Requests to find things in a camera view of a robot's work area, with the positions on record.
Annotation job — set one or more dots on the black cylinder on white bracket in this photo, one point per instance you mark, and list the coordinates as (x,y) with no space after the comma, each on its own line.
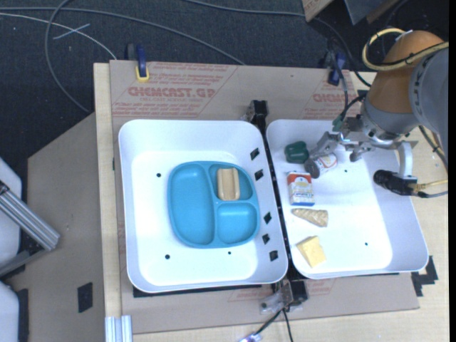
(392,182)

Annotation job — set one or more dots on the small white and red can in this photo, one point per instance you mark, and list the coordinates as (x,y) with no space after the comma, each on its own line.
(322,165)

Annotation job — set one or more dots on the white plastic tray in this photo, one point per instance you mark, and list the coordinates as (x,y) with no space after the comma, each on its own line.
(199,265)
(356,226)

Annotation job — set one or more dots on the tan hot dog bun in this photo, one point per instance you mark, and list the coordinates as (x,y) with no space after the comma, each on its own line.
(227,185)

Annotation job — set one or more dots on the yellow cheese wedge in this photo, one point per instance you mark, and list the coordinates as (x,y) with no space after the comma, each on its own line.
(312,251)

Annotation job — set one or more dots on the blue divided plate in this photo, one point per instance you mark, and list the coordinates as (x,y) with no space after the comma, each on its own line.
(192,205)

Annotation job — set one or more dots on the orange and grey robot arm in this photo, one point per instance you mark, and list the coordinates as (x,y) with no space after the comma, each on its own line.
(395,84)

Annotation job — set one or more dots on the pale yellow pizza slice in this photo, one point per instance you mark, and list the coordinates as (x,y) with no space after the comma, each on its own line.
(313,217)

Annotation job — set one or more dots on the red and white carton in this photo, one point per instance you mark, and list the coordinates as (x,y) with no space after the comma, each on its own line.
(300,189)

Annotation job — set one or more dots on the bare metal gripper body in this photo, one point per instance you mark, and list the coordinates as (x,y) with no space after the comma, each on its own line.
(360,134)

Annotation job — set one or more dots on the brown cardboard board red print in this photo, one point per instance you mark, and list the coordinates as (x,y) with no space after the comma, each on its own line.
(213,94)

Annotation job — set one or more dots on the dark green block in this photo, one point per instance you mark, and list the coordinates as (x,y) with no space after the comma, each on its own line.
(295,152)

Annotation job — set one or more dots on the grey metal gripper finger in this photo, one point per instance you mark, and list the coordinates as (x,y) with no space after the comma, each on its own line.
(358,151)
(326,142)

